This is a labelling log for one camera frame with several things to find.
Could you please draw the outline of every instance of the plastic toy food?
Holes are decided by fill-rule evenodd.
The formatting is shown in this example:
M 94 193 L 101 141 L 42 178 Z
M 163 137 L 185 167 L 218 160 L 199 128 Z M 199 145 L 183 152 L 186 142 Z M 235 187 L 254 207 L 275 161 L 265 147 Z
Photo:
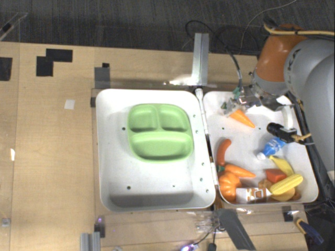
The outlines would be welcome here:
M 225 171 L 232 172 L 238 177 L 242 178 L 254 178 L 256 175 L 242 167 L 237 165 L 227 164 L 225 165 Z
M 275 157 L 270 155 L 269 157 L 275 164 L 276 166 L 285 173 L 286 176 L 291 176 L 294 174 L 294 171 L 291 167 L 291 165 L 284 159 Z
M 273 195 L 282 195 L 283 193 L 289 191 L 292 188 L 298 186 L 301 182 L 303 182 L 304 178 L 300 174 L 293 174 L 276 184 L 270 187 L 270 192 Z
M 280 202 L 285 202 L 291 199 L 294 194 L 295 194 L 295 188 L 292 188 L 281 195 L 271 195 L 271 198 Z
M 231 145 L 231 140 L 230 139 L 226 139 L 224 141 L 222 141 L 222 143 L 219 146 L 218 152 L 216 154 L 216 162 L 218 165 L 220 166 L 224 166 L 225 165 L 225 153 L 227 148 Z
M 296 201 L 296 200 L 299 200 L 301 197 L 302 197 L 302 195 L 300 194 L 300 192 L 298 192 L 297 189 L 295 189 L 295 193 L 290 200 L 291 201 Z
M 262 180 L 262 181 L 260 181 L 259 183 L 258 183 L 258 187 L 260 188 L 260 189 L 262 189 L 262 188 L 266 188 L 266 189 L 270 189 L 270 187 L 273 185 L 273 183 L 272 182 L 270 182 L 270 181 L 268 181 L 267 179 L 264 179 L 264 180 Z
M 250 119 L 240 109 L 238 109 L 235 112 L 233 112 L 229 117 L 234 118 L 236 121 L 244 123 L 245 125 L 247 125 L 247 126 L 249 126 L 251 128 L 255 128 L 256 127 L 253 124 L 253 122 L 251 122 Z
M 267 169 L 265 173 L 268 181 L 272 183 L 277 183 L 286 178 L 286 175 L 280 169 Z
M 266 188 L 237 188 L 237 203 L 257 203 L 266 202 L 271 193 Z
M 242 187 L 239 177 L 232 172 L 224 172 L 219 178 L 222 196 L 229 202 L 236 200 L 236 188 Z

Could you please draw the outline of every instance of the metal bracket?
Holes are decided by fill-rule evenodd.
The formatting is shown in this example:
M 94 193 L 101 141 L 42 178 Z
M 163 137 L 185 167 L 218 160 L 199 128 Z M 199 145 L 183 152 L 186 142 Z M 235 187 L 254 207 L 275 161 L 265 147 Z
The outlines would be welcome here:
M 100 251 L 100 232 L 80 235 L 80 251 Z
M 219 185 L 218 174 L 216 173 L 216 165 L 215 163 L 210 164 L 211 174 L 213 176 L 214 185 Z
M 94 88 L 99 88 L 99 89 L 110 88 L 110 68 L 109 67 L 105 66 L 105 67 L 95 67 L 94 68 Z
M 10 226 L 10 219 L 3 218 L 1 221 L 1 227 L 9 227 Z
M 229 237 L 238 250 L 256 250 L 233 209 L 218 209 L 215 212 L 219 218 L 220 225 L 226 228 Z
M 99 216 L 94 223 L 94 232 L 100 232 L 100 238 L 105 238 L 105 218 L 103 216 Z
M 194 38 L 192 84 L 195 86 L 207 85 L 208 76 L 209 35 L 196 33 Z
M 291 206 L 282 207 L 283 217 L 285 222 L 293 222 L 293 213 Z

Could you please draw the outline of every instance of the black tape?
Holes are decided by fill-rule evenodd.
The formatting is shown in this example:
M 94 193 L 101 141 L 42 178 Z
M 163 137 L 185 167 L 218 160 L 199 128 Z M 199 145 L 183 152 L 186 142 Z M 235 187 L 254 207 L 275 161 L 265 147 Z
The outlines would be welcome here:
M 45 56 L 37 57 L 36 76 L 53 76 L 53 62 Z
M 12 58 L 0 58 L 0 81 L 9 81 L 12 75 Z
M 47 61 L 72 62 L 73 50 L 47 49 Z
M 285 222 L 293 222 L 292 208 L 290 206 L 282 207 Z
M 208 245 L 207 251 L 216 251 L 216 244 L 210 243 Z
M 94 97 L 91 97 L 91 108 L 95 108 L 95 99 Z
M 100 238 L 105 238 L 105 226 L 103 224 L 95 223 L 94 232 L 100 232 Z

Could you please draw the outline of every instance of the yellow banana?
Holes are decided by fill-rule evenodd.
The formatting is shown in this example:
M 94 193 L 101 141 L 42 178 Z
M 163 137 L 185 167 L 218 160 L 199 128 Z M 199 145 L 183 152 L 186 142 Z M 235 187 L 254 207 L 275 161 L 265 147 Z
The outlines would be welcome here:
M 294 174 L 294 171 L 291 167 L 291 165 L 288 163 L 287 160 L 275 157 L 270 155 L 269 157 L 275 164 L 276 166 L 285 173 L 286 176 L 291 176 Z

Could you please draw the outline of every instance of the toy vegetable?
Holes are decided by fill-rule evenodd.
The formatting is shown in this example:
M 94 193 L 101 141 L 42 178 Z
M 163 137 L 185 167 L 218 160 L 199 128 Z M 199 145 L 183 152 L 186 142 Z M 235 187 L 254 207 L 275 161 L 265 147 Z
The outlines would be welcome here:
M 271 195 L 271 198 L 280 202 L 285 202 L 291 199 L 294 196 L 294 194 L 295 194 L 295 188 L 292 188 L 282 193 L 281 195 Z
M 237 120 L 237 121 L 239 121 L 241 123 L 244 123 L 244 124 L 246 124 L 247 126 L 249 126 L 251 128 L 255 128 L 256 127 L 254 125 L 254 123 L 251 122 L 251 120 L 240 109 L 238 109 L 235 112 L 233 112 L 229 117 L 234 118 L 235 120 Z
M 276 164 L 276 166 L 277 166 L 282 172 L 284 172 L 284 174 L 285 174 L 286 176 L 289 177 L 289 176 L 291 176 L 291 175 L 294 174 L 294 171 L 293 171 L 291 165 L 290 165 L 286 160 L 284 160 L 284 159 L 280 159 L 280 158 L 278 158 L 278 157 L 276 157 L 276 156 L 272 156 L 272 155 L 270 155 L 269 158 Z
M 266 173 L 266 178 L 268 179 L 268 181 L 271 181 L 272 183 L 277 183 L 286 178 L 286 175 L 284 174 L 284 172 L 277 168 L 266 169 L 265 173 Z
M 236 188 L 242 187 L 238 176 L 232 172 L 225 171 L 219 178 L 222 196 L 229 202 L 236 200 Z
M 236 176 L 241 178 L 254 178 L 256 175 L 242 167 L 239 167 L 237 165 L 227 164 L 225 165 L 225 171 L 226 172 L 232 172 Z
M 270 192 L 273 195 L 281 195 L 288 190 L 298 186 L 301 182 L 303 182 L 304 178 L 300 174 L 293 174 L 276 184 L 272 185 L 270 188 Z

